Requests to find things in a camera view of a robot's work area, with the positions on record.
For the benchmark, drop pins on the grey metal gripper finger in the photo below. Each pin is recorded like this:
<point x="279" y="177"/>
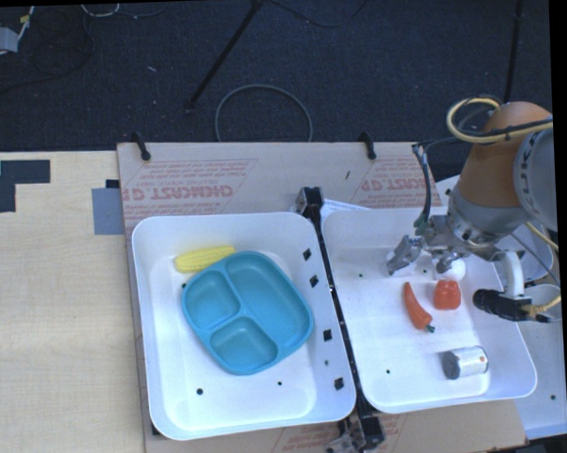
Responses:
<point x="401" y="256"/>
<point x="445" y="261"/>

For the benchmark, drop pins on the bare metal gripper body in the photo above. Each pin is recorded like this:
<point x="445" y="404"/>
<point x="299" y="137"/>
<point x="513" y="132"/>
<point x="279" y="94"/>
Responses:
<point x="453" y="236"/>

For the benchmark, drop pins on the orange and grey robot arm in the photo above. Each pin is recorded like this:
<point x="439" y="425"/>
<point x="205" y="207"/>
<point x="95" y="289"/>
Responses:
<point x="494" y="169"/>

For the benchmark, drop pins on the white round object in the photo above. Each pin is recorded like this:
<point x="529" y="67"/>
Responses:
<point x="455" y="270"/>

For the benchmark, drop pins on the orange bell pepper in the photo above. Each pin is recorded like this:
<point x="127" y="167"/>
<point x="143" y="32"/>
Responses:
<point x="446" y="295"/>

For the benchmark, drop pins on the orange carrot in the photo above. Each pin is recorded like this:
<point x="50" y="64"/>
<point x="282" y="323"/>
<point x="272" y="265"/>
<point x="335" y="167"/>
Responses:
<point x="416" y="309"/>

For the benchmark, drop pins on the thin black rod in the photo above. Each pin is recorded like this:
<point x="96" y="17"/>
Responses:
<point x="334" y="294"/>

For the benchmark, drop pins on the white plastic tray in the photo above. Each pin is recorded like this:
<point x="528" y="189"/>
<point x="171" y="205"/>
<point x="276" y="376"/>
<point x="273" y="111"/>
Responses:
<point x="244" y="410"/>
<point x="402" y="356"/>

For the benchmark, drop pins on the small white can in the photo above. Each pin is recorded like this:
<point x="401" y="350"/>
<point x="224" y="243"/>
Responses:
<point x="467" y="362"/>

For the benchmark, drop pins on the brown cardboard board red print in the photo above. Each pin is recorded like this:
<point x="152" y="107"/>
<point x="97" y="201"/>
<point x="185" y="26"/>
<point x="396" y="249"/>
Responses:
<point x="263" y="184"/>

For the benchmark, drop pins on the blue divided plate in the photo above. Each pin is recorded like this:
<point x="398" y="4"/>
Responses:
<point x="247" y="311"/>

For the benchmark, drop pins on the yellow corn cob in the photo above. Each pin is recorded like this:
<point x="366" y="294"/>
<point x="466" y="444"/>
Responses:
<point x="200" y="258"/>

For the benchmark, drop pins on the black cylinder on white bracket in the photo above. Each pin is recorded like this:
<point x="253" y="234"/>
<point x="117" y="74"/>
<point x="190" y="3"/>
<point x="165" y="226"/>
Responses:
<point x="500" y="300"/>

